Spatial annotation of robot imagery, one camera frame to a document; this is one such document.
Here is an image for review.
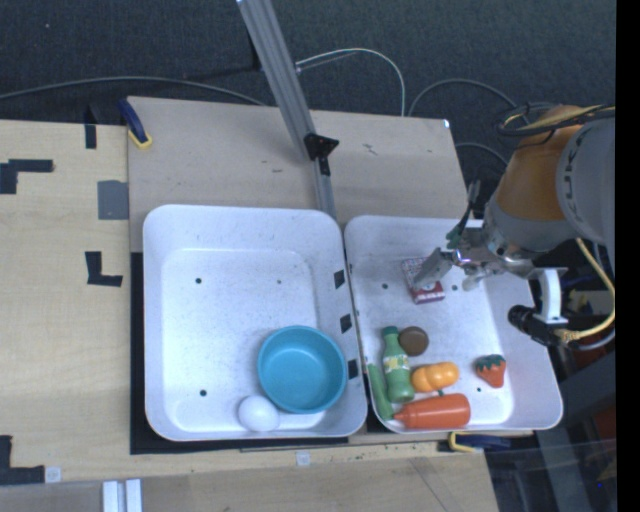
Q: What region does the red and white carton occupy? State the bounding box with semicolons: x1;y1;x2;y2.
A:
400;256;447;306

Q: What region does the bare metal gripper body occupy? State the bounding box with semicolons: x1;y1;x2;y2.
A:
451;227;539;280

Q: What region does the orange squeeze bottle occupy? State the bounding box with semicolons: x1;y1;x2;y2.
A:
393;392;473;431

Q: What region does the brown round biscuit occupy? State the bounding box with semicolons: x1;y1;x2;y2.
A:
397;325;431;358

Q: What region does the black cylinder on white bracket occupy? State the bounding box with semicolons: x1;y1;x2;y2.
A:
507;267;572;347

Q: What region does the pale wood board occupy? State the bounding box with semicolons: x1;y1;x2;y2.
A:
126;95;537;452

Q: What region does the white plastic tray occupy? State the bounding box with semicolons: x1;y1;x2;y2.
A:
141;203;369;443
343;214;565;436

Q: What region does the orange pumpkin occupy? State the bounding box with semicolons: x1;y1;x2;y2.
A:
410;361;461;394

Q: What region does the green bottle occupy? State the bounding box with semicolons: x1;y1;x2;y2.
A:
380;325;417;405

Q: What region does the blue bowl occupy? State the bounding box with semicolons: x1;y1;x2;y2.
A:
256;324;349;416

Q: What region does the red strawberry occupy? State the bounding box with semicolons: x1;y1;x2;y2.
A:
474;353;508;390

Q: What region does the green cucumber stick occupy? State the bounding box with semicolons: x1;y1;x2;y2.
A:
366;363;397;422

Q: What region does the white egg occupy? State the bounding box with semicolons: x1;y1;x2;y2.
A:
237;394;282;433

